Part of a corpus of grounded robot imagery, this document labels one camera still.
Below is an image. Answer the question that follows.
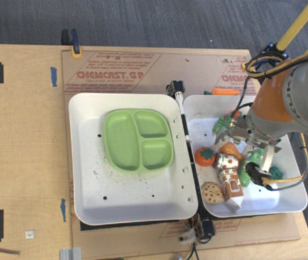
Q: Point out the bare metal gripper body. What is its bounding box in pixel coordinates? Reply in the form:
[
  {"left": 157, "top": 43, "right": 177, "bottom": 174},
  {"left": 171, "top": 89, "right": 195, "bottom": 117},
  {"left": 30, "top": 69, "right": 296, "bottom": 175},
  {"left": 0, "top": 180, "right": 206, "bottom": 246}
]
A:
[{"left": 228, "top": 116, "right": 282, "bottom": 150}]

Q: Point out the orange chicken drumstick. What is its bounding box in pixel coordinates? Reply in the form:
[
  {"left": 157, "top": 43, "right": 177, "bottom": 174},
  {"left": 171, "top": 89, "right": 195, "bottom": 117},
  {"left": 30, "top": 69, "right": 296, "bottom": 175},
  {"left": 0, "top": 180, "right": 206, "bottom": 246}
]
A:
[{"left": 220, "top": 141, "right": 246, "bottom": 161}]

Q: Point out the green pea pod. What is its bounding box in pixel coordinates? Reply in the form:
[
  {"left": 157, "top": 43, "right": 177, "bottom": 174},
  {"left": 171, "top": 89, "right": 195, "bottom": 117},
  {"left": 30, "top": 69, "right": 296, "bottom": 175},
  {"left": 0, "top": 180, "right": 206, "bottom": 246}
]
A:
[{"left": 212, "top": 115, "right": 233, "bottom": 134}]

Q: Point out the white can with red print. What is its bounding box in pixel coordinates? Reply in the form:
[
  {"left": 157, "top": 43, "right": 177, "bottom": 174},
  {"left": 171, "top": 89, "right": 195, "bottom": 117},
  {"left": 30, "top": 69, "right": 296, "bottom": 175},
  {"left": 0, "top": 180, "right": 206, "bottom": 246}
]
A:
[{"left": 213, "top": 153, "right": 240, "bottom": 171}]

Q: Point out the red tomato with green top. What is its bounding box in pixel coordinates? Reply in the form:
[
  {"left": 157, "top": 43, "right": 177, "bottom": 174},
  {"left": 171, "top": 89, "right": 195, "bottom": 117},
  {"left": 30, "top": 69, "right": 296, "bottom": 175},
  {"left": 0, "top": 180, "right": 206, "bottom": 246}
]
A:
[{"left": 194, "top": 146, "right": 217, "bottom": 168}]

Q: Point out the green pepper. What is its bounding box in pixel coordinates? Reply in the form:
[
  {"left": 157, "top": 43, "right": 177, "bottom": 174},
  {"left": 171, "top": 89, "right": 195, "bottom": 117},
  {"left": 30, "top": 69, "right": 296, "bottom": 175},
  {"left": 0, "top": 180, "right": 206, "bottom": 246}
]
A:
[{"left": 237, "top": 149, "right": 265, "bottom": 188}]

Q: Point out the thin black and white rod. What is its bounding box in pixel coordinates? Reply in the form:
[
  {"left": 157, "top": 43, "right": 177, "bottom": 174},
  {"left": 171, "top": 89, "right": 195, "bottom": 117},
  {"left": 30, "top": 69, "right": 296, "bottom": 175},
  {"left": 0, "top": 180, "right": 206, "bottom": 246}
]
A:
[{"left": 174, "top": 90, "right": 204, "bottom": 219}]

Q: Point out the dark green broccoli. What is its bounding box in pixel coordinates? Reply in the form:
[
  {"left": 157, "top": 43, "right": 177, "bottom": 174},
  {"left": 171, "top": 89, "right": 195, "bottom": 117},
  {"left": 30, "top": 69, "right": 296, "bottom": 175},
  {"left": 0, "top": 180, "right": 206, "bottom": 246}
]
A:
[{"left": 268, "top": 166, "right": 285, "bottom": 180}]

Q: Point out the brown and white carton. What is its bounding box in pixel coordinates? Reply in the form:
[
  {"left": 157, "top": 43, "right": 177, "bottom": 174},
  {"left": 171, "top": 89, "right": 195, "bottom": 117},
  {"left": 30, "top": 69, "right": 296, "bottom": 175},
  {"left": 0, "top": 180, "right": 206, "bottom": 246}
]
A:
[{"left": 219, "top": 167, "right": 245, "bottom": 212}]

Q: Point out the orange carrot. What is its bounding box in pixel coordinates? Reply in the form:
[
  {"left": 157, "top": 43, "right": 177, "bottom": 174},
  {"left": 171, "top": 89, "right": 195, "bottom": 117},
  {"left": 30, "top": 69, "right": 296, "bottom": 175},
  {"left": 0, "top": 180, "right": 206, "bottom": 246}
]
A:
[{"left": 203, "top": 87, "right": 242, "bottom": 96}]

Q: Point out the white plastic tray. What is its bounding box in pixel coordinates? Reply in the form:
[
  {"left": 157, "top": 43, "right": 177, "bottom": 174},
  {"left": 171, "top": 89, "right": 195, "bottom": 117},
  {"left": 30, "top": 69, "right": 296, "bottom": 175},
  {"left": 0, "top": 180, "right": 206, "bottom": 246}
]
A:
[
  {"left": 182, "top": 94, "right": 308, "bottom": 218},
  {"left": 68, "top": 92, "right": 199, "bottom": 226}
]

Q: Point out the brown chocolate chip biscuit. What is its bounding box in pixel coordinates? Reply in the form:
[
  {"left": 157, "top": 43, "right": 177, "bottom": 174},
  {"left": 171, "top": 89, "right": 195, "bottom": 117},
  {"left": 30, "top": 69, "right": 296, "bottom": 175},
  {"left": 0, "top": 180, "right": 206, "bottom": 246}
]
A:
[{"left": 200, "top": 181, "right": 224, "bottom": 206}]

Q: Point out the brown cardboard board, red print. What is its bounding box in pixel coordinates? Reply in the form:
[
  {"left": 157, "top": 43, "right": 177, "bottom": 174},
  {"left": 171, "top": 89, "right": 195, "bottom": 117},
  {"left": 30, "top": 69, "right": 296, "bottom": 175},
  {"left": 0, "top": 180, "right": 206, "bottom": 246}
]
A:
[{"left": 61, "top": 49, "right": 301, "bottom": 260}]

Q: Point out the green divided plate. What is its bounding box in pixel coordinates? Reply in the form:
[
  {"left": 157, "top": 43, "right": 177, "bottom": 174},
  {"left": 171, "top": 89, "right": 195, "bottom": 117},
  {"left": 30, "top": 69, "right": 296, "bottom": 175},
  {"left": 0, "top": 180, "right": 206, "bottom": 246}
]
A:
[{"left": 103, "top": 108, "right": 175, "bottom": 174}]

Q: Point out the black cylinder on white bracket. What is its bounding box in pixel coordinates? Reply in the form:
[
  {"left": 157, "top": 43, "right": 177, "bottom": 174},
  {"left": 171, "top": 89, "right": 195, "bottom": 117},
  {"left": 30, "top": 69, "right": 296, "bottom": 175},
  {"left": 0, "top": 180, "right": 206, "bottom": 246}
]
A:
[{"left": 245, "top": 144, "right": 275, "bottom": 187}]

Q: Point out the black block with thin wires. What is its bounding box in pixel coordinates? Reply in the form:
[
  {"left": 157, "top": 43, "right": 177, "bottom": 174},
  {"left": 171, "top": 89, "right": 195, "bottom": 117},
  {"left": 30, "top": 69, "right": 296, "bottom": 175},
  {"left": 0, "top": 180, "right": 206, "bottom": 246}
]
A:
[
  {"left": 197, "top": 217, "right": 216, "bottom": 240},
  {"left": 166, "top": 80, "right": 185, "bottom": 96}
]

